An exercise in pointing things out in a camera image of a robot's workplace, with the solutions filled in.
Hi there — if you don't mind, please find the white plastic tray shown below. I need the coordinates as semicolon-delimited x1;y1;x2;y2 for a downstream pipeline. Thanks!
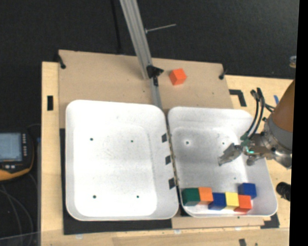
162;105;283;222
60;98;184;226

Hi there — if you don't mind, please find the blue cube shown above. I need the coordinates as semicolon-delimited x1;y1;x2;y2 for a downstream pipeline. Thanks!
237;182;258;200
207;192;228;211

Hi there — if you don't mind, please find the yellow cube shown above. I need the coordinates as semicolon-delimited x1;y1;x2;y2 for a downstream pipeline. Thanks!
224;192;241;211

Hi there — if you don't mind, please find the green cube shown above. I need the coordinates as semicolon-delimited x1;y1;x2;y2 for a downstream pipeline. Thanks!
180;187;201;208

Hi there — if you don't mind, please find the thin black and white rod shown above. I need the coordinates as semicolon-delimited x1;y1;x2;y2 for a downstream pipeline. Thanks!
162;117;183;191

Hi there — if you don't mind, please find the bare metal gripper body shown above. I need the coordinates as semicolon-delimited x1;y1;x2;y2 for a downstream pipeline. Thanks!
239;132;294;169

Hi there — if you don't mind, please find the orange cube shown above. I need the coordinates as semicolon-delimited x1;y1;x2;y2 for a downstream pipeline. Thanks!
233;194;254;214
169;67;188;87
198;186;215;206

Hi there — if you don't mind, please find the brown cardboard board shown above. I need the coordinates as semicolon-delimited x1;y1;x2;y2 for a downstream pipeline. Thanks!
50;49;272;234

